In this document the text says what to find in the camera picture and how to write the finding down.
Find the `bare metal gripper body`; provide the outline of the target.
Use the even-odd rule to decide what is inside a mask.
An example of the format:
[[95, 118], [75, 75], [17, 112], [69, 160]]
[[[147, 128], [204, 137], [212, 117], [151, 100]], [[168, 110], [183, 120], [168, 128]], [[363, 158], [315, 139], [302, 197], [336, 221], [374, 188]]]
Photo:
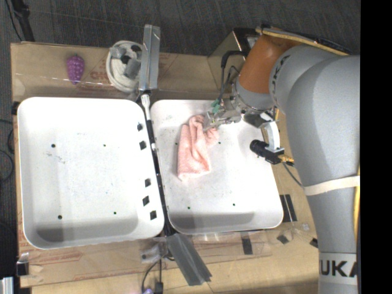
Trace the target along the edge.
[[211, 119], [211, 123], [218, 122], [219, 125], [238, 123], [242, 119], [241, 112], [236, 109], [234, 100], [230, 98], [213, 101], [206, 116]]

